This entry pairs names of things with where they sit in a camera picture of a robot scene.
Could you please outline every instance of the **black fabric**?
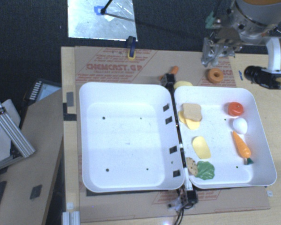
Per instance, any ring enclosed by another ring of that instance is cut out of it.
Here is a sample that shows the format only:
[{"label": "black fabric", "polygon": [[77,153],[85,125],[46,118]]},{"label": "black fabric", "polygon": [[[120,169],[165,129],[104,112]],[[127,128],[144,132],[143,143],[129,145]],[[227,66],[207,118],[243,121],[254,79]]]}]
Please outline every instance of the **black fabric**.
[{"label": "black fabric", "polygon": [[[205,18],[216,0],[133,0],[137,48],[201,51]],[[225,13],[223,0],[219,13]],[[0,101],[11,98],[19,110],[38,78],[61,82],[62,46],[124,47],[124,42],[67,37],[67,0],[0,0]],[[244,53],[266,53],[244,48]]]}]

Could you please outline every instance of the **toy tomato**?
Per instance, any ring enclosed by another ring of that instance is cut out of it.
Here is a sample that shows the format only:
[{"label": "toy tomato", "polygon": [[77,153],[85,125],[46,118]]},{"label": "toy tomato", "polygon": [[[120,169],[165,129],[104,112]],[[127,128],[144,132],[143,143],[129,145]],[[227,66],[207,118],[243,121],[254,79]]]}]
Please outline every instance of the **toy tomato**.
[{"label": "toy tomato", "polygon": [[237,102],[232,102],[228,106],[228,114],[230,116],[239,116],[244,113],[244,107]]}]

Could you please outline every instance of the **brown donut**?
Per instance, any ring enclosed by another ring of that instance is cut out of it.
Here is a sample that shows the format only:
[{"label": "brown donut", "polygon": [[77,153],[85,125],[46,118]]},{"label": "brown donut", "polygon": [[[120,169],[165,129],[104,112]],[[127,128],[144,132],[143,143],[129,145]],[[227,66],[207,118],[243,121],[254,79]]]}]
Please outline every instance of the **brown donut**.
[{"label": "brown donut", "polygon": [[224,74],[220,69],[212,68],[208,71],[207,79],[211,83],[220,83],[224,79]]}]

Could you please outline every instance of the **empty white tray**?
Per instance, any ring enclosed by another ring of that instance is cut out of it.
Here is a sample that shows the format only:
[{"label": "empty white tray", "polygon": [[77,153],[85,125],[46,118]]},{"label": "empty white tray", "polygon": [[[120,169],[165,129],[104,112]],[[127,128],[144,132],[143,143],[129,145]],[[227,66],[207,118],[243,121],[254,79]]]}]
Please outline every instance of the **empty white tray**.
[{"label": "empty white tray", "polygon": [[[242,88],[217,87],[179,87],[175,91],[177,111],[183,103],[201,105],[202,121],[197,130],[190,130],[180,123],[180,131],[185,150],[185,157],[196,162],[208,161],[215,168],[211,180],[202,180],[190,176],[192,184],[199,188],[232,188],[247,186],[267,186],[276,181],[277,173],[268,147],[266,136],[259,117],[253,95]],[[228,115],[228,104],[239,102],[244,107],[240,116],[248,123],[248,131],[240,135],[251,150],[251,165],[245,165],[234,143],[232,131],[233,119]],[[211,152],[210,159],[199,159],[192,148],[192,141],[203,136]]]},{"label": "empty white tray", "polygon": [[164,87],[90,82],[79,96],[87,189],[168,190],[183,184],[172,101]]}]

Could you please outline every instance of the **black vertical bar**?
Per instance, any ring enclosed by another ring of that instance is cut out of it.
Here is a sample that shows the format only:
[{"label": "black vertical bar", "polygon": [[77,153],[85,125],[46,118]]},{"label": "black vertical bar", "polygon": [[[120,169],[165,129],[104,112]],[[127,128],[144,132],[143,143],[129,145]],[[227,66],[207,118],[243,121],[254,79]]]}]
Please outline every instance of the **black vertical bar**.
[{"label": "black vertical bar", "polygon": [[107,9],[107,7],[110,5],[111,2],[112,2],[112,0],[109,0],[109,1],[107,2],[107,4],[105,5],[105,7],[101,9],[100,13],[101,13],[102,15],[105,14],[106,9]]}]

